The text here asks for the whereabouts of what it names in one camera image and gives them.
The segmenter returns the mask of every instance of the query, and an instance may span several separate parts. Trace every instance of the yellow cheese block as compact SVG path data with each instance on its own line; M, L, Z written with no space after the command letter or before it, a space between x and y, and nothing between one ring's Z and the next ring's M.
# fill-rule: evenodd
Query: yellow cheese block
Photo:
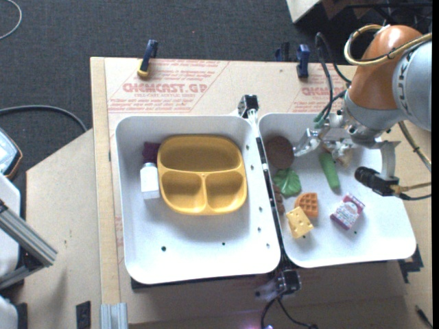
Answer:
M314 228L301 207L296 207L288 212L286 216L295 239L300 238Z

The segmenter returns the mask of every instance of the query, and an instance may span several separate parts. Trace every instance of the white bottle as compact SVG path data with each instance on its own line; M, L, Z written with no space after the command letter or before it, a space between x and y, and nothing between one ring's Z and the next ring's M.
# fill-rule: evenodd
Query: white bottle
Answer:
M141 191L144 200L156 199L160 197L160 187L158 186L157 166L152 162L147 162L140 170Z

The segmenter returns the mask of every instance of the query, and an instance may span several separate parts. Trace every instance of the white tray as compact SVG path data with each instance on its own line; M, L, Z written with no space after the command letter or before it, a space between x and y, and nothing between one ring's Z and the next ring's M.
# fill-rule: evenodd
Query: white tray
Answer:
M237 211L188 216L163 199L143 201L139 171L143 143L177 134L218 134L240 148L248 196ZM235 116L142 116L116 129L125 264L143 284L268 273L281 257L257 143L249 123Z
M20 213L20 191L0 173L0 199L16 214ZM13 271L19 261L19 244L0 229L0 277Z
M263 138L282 135L297 143L307 127L311 127L312 114L270 113L259 121ZM322 267L344 263L394 260L410 257L416 249L416 239L403 202L396 197L382 197L366 188L354 178L357 167L381 170L379 150L357 147L349 168L340 164L337 172L341 188L329 188L320 163L317 149L295 159L292 169L299 175L302 192L318 194L319 216L310 221L314 229L305 238L294 239L289 231L287 217L281 215L283 242L288 257L301 267ZM270 175L276 169L269 165ZM352 193L366 207L354 226L346 231L329 215L346 193ZM286 211L294 207L295 197L284 199Z

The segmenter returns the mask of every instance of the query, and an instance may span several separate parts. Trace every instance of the yellow bowl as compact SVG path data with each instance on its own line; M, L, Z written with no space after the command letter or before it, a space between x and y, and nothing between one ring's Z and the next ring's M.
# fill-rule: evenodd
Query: yellow bowl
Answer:
M162 197L176 212L220 215L247 198L241 152L223 136L171 136L158 150L157 168Z

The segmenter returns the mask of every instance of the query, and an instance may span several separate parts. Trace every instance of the white cable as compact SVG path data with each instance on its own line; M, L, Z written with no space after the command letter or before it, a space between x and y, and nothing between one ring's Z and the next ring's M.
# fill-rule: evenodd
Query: white cable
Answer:
M4 39L4 38L10 36L12 33L14 33L16 31L16 29L19 27L19 25L21 24L21 19L23 17L23 13L21 12L20 6L15 1L13 1L13 0L4 0L4 1L7 1L8 3L11 3L12 5L14 5L17 8L17 10L19 11L20 17L19 17L19 21L16 23L15 27L12 28L8 33L0 36L0 40Z

